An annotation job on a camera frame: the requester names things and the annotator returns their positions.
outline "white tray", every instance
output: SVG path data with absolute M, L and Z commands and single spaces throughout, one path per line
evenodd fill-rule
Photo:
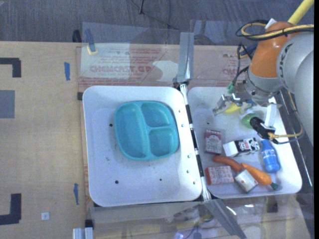
M 195 87 L 188 92 L 188 102 L 192 114 L 193 125 L 198 141 L 198 148 L 202 160 L 203 169 L 209 166 L 220 166 L 212 161 L 213 155 L 204 153 L 204 134 L 206 129 L 220 130 L 223 132 L 223 143 L 233 140 L 240 140 L 255 137 L 260 142 L 260 137 L 253 129 L 245 127 L 239 118 L 239 113 L 218 114 L 214 116 L 212 109 L 217 105 L 222 94 L 227 94 L 226 88 L 221 87 Z M 266 108 L 254 108 L 261 119 L 265 119 Z M 274 127 L 277 129 L 276 134 L 286 134 L 279 111 L 277 111 L 276 122 Z M 302 178 L 289 143 L 276 145 L 275 147 L 281 164 L 281 169 L 271 174 L 273 182 L 280 185 L 280 188 L 274 191 L 270 186 L 258 185 L 249 193 L 245 193 L 237 182 L 230 184 L 210 185 L 208 190 L 218 198 L 243 198 L 258 197 L 278 194 L 293 194 L 298 192 L 302 187 Z M 263 169 L 263 160 L 259 152 L 255 154 L 240 156 L 234 158 L 237 162 L 247 163 L 261 170 Z
M 116 142 L 113 119 L 120 104 L 158 101 L 175 117 L 179 148 L 169 157 L 135 161 Z M 202 191 L 182 94 L 170 87 L 93 86 L 83 94 L 89 192 L 104 207 L 192 201 Z

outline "white square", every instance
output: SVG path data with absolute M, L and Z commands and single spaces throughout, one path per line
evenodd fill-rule
M 41 217 L 43 221 L 47 221 L 50 219 L 50 213 L 41 213 Z

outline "blue divided plate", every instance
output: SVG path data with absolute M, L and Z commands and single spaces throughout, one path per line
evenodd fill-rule
M 114 129 L 121 152 L 133 160 L 164 158 L 179 145 L 173 114 L 160 102 L 134 101 L 118 106 Z

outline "blue bottle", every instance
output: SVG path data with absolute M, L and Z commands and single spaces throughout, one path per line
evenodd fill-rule
M 280 169 L 280 164 L 276 155 L 276 151 L 271 146 L 269 140 L 262 140 L 261 154 L 268 173 L 275 173 Z

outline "yellow pole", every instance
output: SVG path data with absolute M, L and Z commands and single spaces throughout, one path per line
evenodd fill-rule
M 288 22 L 295 25 L 298 24 L 310 7 L 313 6 L 314 2 L 315 0 L 303 0 L 294 14 L 288 19 Z

